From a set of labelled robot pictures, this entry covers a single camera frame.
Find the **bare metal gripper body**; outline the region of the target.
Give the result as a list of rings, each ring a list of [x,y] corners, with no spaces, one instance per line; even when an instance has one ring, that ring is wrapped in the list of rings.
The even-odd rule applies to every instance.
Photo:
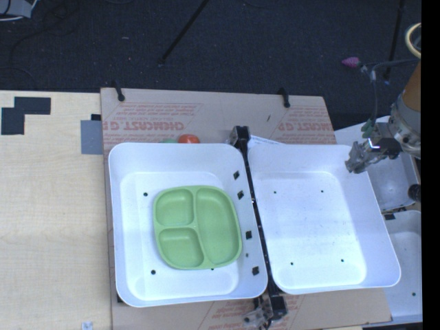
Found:
[[[372,151],[382,156],[397,157],[406,153],[417,159],[421,158],[421,142],[409,134],[392,133],[388,129],[376,129],[368,138]]]

